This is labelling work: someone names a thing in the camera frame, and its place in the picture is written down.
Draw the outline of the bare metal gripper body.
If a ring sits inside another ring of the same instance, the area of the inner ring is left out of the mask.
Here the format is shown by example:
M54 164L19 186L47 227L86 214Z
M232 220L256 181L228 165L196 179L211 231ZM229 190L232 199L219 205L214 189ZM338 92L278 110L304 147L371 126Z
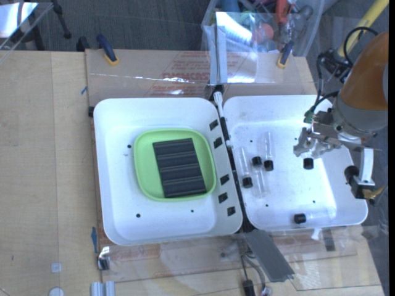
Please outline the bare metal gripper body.
M334 112L319 111L315 114L310 129L310 137L314 139L315 146L321 149L339 149L344 146L350 149L360 147L360 137L348 133L347 124L343 121L337 123L339 118Z

